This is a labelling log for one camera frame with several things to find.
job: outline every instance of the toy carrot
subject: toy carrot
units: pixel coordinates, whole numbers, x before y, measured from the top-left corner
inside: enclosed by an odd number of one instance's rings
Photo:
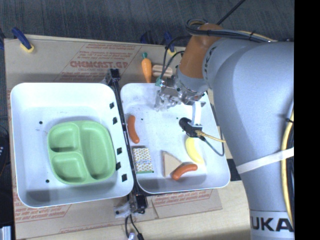
[[[144,52],[142,54],[143,60],[141,61],[142,71],[144,74],[144,78],[147,83],[151,83],[151,76],[152,76],[152,64],[151,60],[147,58],[148,54]]]

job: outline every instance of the carrot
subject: carrot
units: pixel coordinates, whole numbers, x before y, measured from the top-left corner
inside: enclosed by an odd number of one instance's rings
[[[180,167],[178,167],[177,169],[175,169],[171,175],[172,179],[174,179],[175,181],[179,180],[180,177],[187,173],[187,172],[191,172],[191,171],[196,171],[198,169],[198,165],[196,165],[195,163],[191,163],[191,164],[186,164],[186,165],[182,165]]]
[[[147,58],[148,54],[144,52],[142,54],[143,60],[141,61],[142,71],[144,74],[144,78],[147,83],[151,83],[151,76],[152,76],[152,64],[151,60]]]
[[[136,117],[134,115],[130,115],[128,118],[128,133],[133,143],[137,144],[140,142],[140,138],[136,132],[135,122],[136,122]]]

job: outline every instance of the gray carpet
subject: gray carpet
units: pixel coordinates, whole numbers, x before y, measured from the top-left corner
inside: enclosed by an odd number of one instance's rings
[[[184,36],[191,18],[217,23],[240,0],[0,0],[0,28],[26,34],[139,43],[150,31],[160,43]],[[295,0],[246,0],[221,26],[272,39],[294,38]],[[8,128],[4,52],[0,50],[0,126]],[[7,168],[1,177],[10,176]]]

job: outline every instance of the white tray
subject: white tray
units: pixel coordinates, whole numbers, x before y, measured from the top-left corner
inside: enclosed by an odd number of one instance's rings
[[[26,206],[81,203],[123,197],[131,192],[133,175],[115,94],[110,87],[101,83],[21,83],[10,96],[17,194]],[[116,162],[121,165],[110,178],[70,185],[54,176],[47,134],[56,124],[77,120],[93,120],[109,130]]]
[[[154,109],[156,93],[160,88],[154,83],[129,83],[120,91],[126,120],[129,115],[136,117],[135,129],[140,138],[138,144],[130,140],[132,148],[149,148],[154,173],[136,174],[139,186],[150,194],[162,194],[193,190],[215,189],[226,186],[230,181],[230,171],[226,156],[216,154],[205,142],[196,140],[196,149],[202,155],[205,165],[198,164],[198,170],[182,175],[175,181],[171,176],[163,176],[162,151],[167,151],[182,162],[193,162],[186,151],[188,137],[179,126],[183,117],[192,119],[192,106],[176,105],[166,111]],[[217,124],[207,95],[202,97],[206,104],[201,111],[202,130],[211,136],[220,137]],[[221,154],[222,143],[207,138],[208,142]]]

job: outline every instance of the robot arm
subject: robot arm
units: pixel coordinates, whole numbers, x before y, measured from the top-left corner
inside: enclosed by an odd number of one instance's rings
[[[203,24],[200,29],[222,28]],[[209,88],[217,121],[238,169],[283,150],[286,119],[293,114],[294,105],[293,42],[192,36],[176,74],[162,82],[155,107],[193,105],[201,102]],[[294,239],[281,162],[239,173],[250,209],[251,239]]]

